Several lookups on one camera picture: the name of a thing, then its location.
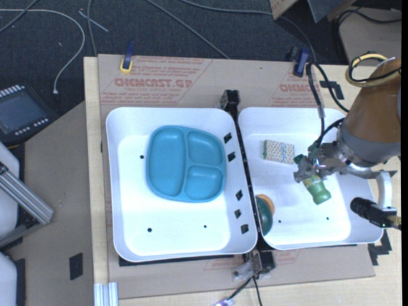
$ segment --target yellow clip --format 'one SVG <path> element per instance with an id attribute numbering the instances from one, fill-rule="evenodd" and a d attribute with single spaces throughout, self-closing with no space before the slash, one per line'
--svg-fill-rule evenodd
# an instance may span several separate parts
<path id="1" fill-rule="evenodd" d="M 129 74 L 130 71 L 132 70 L 133 61 L 130 60 L 129 68 L 128 68 L 128 69 L 123 68 L 124 61 L 125 61 L 125 59 L 122 59 L 122 61 L 120 62 L 120 71 L 121 71 L 123 74 L 127 75 L 127 74 Z"/>

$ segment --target black hole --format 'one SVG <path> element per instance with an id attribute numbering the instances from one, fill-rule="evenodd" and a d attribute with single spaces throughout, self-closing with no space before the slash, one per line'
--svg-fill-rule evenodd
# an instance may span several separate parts
<path id="1" fill-rule="evenodd" d="M 236 210 L 234 213 L 235 213 L 235 217 L 237 219 L 241 216 L 241 211 L 240 210 Z"/>
<path id="2" fill-rule="evenodd" d="M 231 162 L 235 158 L 235 152 L 229 153 L 228 154 L 228 162 Z"/>
<path id="3" fill-rule="evenodd" d="M 231 133 L 228 133 L 227 135 L 224 136 L 224 143 L 227 144 L 227 142 L 232 138 Z"/>
<path id="4" fill-rule="evenodd" d="M 248 224 L 241 225 L 241 232 L 244 234 L 245 232 L 249 231 Z"/>
<path id="5" fill-rule="evenodd" d="M 239 201 L 242 198 L 242 191 L 237 192 L 235 196 L 237 197 L 237 200 Z"/>

